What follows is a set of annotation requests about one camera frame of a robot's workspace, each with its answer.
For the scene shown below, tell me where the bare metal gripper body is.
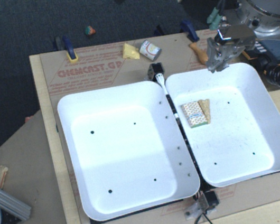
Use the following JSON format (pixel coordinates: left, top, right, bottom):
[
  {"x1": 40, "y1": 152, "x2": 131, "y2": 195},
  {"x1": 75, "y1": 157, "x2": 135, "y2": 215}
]
[{"x1": 214, "y1": 21, "x2": 259, "y2": 61}]

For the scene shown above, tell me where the tan biscuit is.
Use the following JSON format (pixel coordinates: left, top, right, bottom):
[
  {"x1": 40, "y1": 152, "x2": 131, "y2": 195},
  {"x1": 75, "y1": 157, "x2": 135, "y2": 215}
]
[{"x1": 198, "y1": 98, "x2": 214, "y2": 126}]

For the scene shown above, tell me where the small white can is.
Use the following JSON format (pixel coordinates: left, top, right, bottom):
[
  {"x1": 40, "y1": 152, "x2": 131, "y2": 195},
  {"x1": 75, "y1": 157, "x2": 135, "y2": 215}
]
[{"x1": 137, "y1": 37, "x2": 164, "y2": 64}]

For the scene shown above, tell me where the orange patterned carton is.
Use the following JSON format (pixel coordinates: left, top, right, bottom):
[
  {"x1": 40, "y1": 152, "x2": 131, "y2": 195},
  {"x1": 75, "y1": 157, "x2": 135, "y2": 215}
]
[{"x1": 180, "y1": 99, "x2": 210, "y2": 130}]

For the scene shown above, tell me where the white plastic tray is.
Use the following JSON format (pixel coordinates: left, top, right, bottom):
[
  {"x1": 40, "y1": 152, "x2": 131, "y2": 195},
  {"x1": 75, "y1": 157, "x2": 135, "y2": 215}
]
[
  {"x1": 54, "y1": 74, "x2": 205, "y2": 224},
  {"x1": 163, "y1": 55, "x2": 280, "y2": 194}
]

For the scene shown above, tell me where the brown cardboard board red print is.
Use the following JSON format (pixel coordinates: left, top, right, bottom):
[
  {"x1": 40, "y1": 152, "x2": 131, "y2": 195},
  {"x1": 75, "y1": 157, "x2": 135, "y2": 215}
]
[{"x1": 38, "y1": 13, "x2": 280, "y2": 224}]

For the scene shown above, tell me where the yellow cheese wedge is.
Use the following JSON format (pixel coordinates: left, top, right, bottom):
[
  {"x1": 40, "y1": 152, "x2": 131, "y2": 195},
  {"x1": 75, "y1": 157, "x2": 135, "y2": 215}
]
[{"x1": 120, "y1": 41, "x2": 142, "y2": 63}]

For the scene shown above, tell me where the red and green strawberry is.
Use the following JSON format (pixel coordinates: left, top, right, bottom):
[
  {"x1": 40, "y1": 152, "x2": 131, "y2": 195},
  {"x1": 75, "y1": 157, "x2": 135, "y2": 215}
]
[{"x1": 83, "y1": 24, "x2": 97, "y2": 37}]

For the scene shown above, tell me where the thin black and white rod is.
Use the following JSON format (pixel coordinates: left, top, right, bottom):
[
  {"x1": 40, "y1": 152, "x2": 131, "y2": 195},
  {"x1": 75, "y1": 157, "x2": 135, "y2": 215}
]
[{"x1": 155, "y1": 69, "x2": 206, "y2": 197}]

